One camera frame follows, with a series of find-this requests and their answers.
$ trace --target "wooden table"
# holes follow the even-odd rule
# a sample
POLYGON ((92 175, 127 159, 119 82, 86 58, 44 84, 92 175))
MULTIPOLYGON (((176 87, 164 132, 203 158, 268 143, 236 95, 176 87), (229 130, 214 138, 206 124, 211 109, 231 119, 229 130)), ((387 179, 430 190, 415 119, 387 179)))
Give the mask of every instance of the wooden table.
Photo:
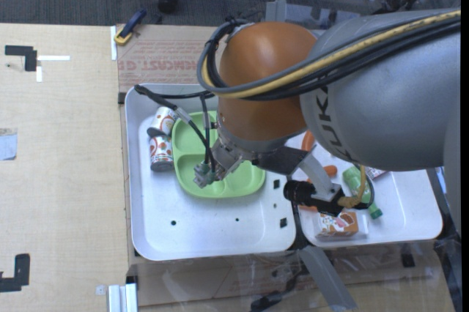
MULTIPOLYGON (((125 283, 134 255, 111 30, 0 24, 0 35, 2 48, 28 45, 38 55, 70 56, 41 62, 43 81, 37 82, 36 73, 24 71, 24 58, 0 53, 0 129, 18 132, 16 158, 0 161, 3 277, 13 276, 16 255, 31 256, 29 285, 0 293, 0 311, 104 312, 103 292, 125 283)), ((384 277, 348 288, 361 311, 453 311, 437 256, 429 261, 432 277, 384 277)), ((291 297, 273 310, 313 298, 319 300, 316 311, 329 311, 321 297, 318 290, 298 293, 297 301, 291 297)), ((249 303, 246 298, 242 305, 249 303)), ((142 310, 237 311, 237 305, 238 300, 211 300, 142 310)))

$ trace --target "white tray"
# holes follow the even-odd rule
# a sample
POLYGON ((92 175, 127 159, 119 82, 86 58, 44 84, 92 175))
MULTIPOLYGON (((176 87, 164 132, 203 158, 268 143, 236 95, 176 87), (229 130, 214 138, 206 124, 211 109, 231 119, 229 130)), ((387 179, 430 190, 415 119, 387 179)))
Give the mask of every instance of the white tray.
MULTIPOLYGON (((154 92, 200 92, 199 85, 142 84, 154 92)), ((188 113, 201 110, 198 98, 170 100, 188 113)), ((215 110, 217 99, 207 101, 215 110)), ((197 198, 186 193, 173 171, 150 170, 147 128, 158 104, 131 89, 125 98, 130 224, 137 252, 153 261, 271 253, 295 240, 292 206, 283 196, 286 178, 267 172, 264 185, 239 198, 197 198), (280 179, 278 188, 273 181, 280 179), (287 225, 281 225, 286 219, 287 225)))
MULTIPOLYGON (((300 149, 303 137, 304 134, 296 136, 290 139, 287 145, 300 149)), ((332 178, 332 181, 340 184, 344 193, 351 196, 342 178, 342 172, 352 164, 334 157, 319 143, 315 144, 313 155, 323 166, 337 167, 337 176, 332 178)), ((298 180, 305 180, 302 171, 295 172, 293 179, 295 177, 298 180)), ((433 239, 441 232, 443 219, 425 170, 389 171, 374 179, 373 185, 374 201, 383 211, 383 215, 373 220, 367 210, 355 210, 358 216, 364 216, 368 222, 367 234, 317 238, 313 220, 317 219, 319 213, 299 209, 301 228, 307 240, 318 247, 338 248, 349 245, 433 239)))

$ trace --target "light wood surface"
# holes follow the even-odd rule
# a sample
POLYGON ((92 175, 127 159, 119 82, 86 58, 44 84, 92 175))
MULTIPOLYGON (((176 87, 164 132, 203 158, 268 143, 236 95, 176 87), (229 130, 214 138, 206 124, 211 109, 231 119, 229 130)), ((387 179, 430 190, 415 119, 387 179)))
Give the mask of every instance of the light wood surface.
POLYGON ((128 270, 110 28, 0 24, 0 40, 70 56, 42 62, 38 83, 24 58, 0 53, 0 128, 18 129, 16 159, 0 161, 3 277, 31 256, 29 285, 0 293, 0 311, 106 311, 97 286, 128 270))

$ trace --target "white hinge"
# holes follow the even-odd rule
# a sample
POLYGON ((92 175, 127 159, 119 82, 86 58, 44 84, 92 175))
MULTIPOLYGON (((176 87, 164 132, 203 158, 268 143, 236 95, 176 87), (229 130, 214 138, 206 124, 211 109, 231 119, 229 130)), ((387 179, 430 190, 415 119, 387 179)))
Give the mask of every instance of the white hinge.
POLYGON ((137 285, 128 283, 125 286, 108 287, 108 312, 138 312, 137 285))

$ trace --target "chair caster wheel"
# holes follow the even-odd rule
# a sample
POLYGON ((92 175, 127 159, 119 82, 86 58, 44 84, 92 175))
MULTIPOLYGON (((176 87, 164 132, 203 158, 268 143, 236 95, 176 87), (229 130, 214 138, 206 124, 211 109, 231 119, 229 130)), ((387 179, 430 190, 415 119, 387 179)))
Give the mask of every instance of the chair caster wheel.
POLYGON ((179 0, 158 0, 158 9, 161 12, 169 14, 176 10, 176 6, 179 0))

